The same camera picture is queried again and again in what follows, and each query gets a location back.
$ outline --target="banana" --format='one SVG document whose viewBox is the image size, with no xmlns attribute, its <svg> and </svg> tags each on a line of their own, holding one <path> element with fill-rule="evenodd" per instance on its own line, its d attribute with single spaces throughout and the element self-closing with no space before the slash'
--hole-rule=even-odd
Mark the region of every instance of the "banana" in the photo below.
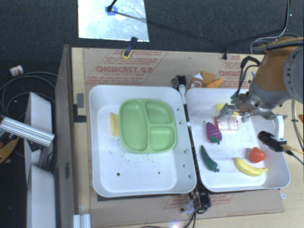
<svg viewBox="0 0 304 228">
<path fill-rule="evenodd" d="M 252 167 L 239 157 L 236 158 L 236 165 L 241 172 L 252 177 L 260 176 L 262 175 L 263 172 L 268 171 L 267 167 L 266 168 Z"/>
</svg>

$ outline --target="red tomato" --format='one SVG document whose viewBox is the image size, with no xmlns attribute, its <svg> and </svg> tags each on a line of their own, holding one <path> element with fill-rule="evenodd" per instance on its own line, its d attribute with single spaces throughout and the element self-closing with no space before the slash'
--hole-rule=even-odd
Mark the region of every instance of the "red tomato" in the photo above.
<svg viewBox="0 0 304 228">
<path fill-rule="evenodd" d="M 266 158 L 266 155 L 263 151 L 261 151 L 259 148 L 254 147 L 249 155 L 249 159 L 253 161 L 254 163 L 258 163 Z"/>
</svg>

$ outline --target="white tray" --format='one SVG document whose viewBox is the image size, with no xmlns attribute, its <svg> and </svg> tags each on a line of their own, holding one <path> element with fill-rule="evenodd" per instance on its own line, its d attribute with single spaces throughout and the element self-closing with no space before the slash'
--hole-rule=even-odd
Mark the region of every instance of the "white tray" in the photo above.
<svg viewBox="0 0 304 228">
<path fill-rule="evenodd" d="M 230 97 L 235 91 L 235 89 L 193 88 L 186 93 L 202 183 L 213 192 L 272 189 L 287 186 L 290 182 L 290 174 L 283 153 L 274 152 L 257 138 L 260 131 L 275 133 L 273 121 L 254 116 L 246 123 L 242 123 L 238 116 L 238 131 L 223 131 L 223 139 L 220 144 L 208 141 L 206 123 L 214 123 L 214 117 L 219 114 L 216 105 L 230 103 Z M 201 157 L 201 145 L 204 145 L 208 155 L 218 164 L 219 172 L 207 169 Z M 256 164 L 248 160 L 250 150 L 253 147 L 260 148 L 266 154 L 265 160 Z M 269 171 L 264 172 L 259 177 L 247 176 L 236 167 L 234 162 L 236 157 L 242 158 L 248 164 L 258 168 L 268 167 Z"/>
<path fill-rule="evenodd" d="M 119 137 L 111 135 L 110 112 L 130 99 L 155 99 L 173 110 L 177 143 L 156 154 L 126 150 Z M 93 186 L 104 197 L 177 194 L 192 191 L 196 174 L 185 112 L 180 93 L 169 87 L 99 85 L 89 94 Z"/>
</svg>

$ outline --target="tin can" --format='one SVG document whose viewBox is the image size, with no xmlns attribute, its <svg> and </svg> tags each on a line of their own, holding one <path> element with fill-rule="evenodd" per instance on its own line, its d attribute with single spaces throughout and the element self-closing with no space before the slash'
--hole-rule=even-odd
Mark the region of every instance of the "tin can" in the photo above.
<svg viewBox="0 0 304 228">
<path fill-rule="evenodd" d="M 12 75 L 12 77 L 19 76 L 19 75 L 23 74 L 23 67 L 21 65 L 11 67 L 9 69 L 9 73 L 10 73 L 10 75 Z"/>
</svg>

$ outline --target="green divided plate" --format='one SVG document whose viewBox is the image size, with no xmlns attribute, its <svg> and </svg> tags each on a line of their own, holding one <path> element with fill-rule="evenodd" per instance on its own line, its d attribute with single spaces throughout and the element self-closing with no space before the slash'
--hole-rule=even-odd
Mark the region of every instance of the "green divided plate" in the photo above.
<svg viewBox="0 0 304 228">
<path fill-rule="evenodd" d="M 172 109 L 150 99 L 125 101 L 119 109 L 119 135 L 123 146 L 135 153 L 160 153 L 177 141 Z"/>
</svg>

